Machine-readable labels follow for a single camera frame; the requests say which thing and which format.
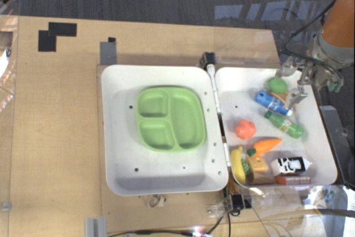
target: toy banana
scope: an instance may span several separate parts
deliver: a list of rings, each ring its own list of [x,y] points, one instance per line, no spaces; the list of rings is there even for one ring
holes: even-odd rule
[[[241,184],[245,184],[245,173],[242,165],[242,151],[243,147],[239,146],[231,152],[231,163],[233,166],[233,174],[237,181]]]

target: toy carrot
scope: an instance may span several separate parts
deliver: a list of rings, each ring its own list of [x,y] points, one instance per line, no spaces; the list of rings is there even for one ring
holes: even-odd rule
[[[277,144],[282,141],[281,138],[272,138],[272,139],[265,139],[261,140],[254,144],[254,147],[248,149],[246,153],[249,156],[253,156],[255,153],[260,155],[262,153],[268,152],[270,149],[274,148]]]

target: green bottle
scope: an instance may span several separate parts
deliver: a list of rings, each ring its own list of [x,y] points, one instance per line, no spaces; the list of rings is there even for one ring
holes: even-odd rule
[[[266,112],[265,118],[269,119],[279,130],[287,133],[293,138],[299,138],[303,134],[304,130],[302,127],[293,123],[285,117],[282,117],[280,115],[274,115],[269,110]]]

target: toy lime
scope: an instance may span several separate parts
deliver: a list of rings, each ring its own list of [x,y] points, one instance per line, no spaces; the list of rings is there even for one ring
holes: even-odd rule
[[[237,124],[234,132],[240,139],[245,140],[251,138],[256,133],[256,128],[254,123],[243,119]]]
[[[274,115],[269,110],[266,112],[265,118],[269,119],[279,130],[287,133],[293,138],[299,138],[304,132],[303,128],[299,125],[293,123],[285,117]]]
[[[288,86],[282,78],[272,78],[267,82],[270,91],[281,94],[287,91]]]

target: green divided plate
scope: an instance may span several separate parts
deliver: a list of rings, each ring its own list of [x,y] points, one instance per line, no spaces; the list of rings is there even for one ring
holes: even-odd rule
[[[152,150],[193,150],[206,139],[201,102],[188,89],[146,89],[138,96],[136,114],[139,137]]]

